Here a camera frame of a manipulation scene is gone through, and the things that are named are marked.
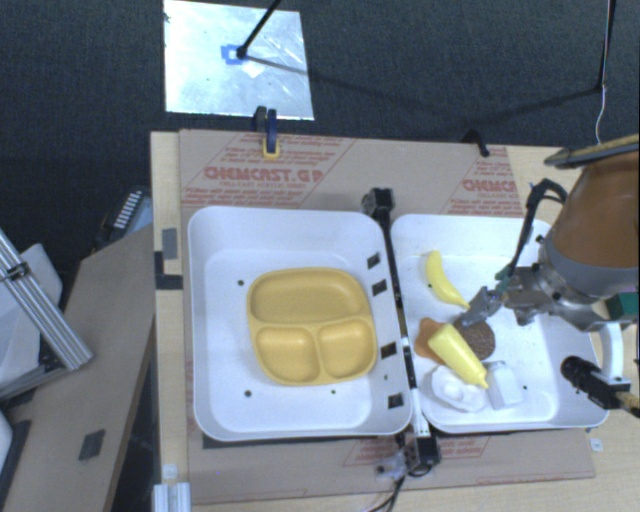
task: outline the brown cookie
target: brown cookie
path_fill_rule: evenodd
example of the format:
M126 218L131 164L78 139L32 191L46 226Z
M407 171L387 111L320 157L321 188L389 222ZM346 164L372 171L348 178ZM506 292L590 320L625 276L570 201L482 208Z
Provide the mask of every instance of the brown cookie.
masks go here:
M471 350L480 361L486 359L496 349L496 336L487 322L478 322L466 329L462 327L458 318L453 326L468 343Z

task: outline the blue tape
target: blue tape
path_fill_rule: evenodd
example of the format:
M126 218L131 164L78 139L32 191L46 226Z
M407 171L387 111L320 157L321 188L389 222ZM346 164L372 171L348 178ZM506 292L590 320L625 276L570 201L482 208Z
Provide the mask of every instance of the blue tape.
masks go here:
M242 64L242 60L238 59L238 57L236 56L236 51L238 50L238 48L240 47L236 46L235 44L226 44L220 47L220 54L227 64L231 66Z

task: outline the black clip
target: black clip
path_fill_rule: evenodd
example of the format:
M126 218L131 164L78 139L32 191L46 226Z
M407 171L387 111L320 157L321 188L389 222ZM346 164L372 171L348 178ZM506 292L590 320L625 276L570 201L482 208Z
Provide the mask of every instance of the black clip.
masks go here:
M482 139L482 135L480 135L480 132L474 128L469 128L469 130L467 131L467 133L465 134L464 137L462 137L462 141L461 142L472 142L478 145L478 149L480 150L480 154L484 157L487 158L488 156L491 156L491 153L489 152L489 150L487 149L487 145L484 143L484 140Z
M26 276L29 273L29 264L26 261L18 263L15 267L5 270L5 276L0 277L0 283L3 281L15 281L21 277Z

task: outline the black connector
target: black connector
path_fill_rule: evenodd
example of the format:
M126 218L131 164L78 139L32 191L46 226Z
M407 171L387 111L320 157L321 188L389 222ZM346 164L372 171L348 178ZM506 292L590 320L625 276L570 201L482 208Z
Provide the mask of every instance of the black connector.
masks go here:
M440 463L442 455L440 454L440 446L436 437L419 437L416 442L418 443L420 465L413 470L414 473L430 469Z
M595 364L577 356L567 357L560 367L560 372L573 386L587 393L589 400L603 409L619 409L620 400L616 397L619 391L629 391L631 384L611 384L601 378L602 372Z
M394 207L393 190L390 188L372 188L361 202L362 213L376 221L384 214L388 215Z

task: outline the cardboard sheet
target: cardboard sheet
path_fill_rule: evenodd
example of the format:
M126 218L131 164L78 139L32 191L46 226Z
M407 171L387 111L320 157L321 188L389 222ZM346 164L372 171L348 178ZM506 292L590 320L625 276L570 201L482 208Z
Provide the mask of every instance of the cardboard sheet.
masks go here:
M261 136L179 134L187 389L192 387L185 226L207 205L358 211L373 187L394 190L404 213L522 216L522 193L508 148L484 159L465 144L281 135L281 158L262 158ZM188 480L195 504L380 492L375 465L396 450L392 438L219 444L193 421L188 393ZM594 476L584 431L456 436L441 441L443 462L408 488L531 482Z

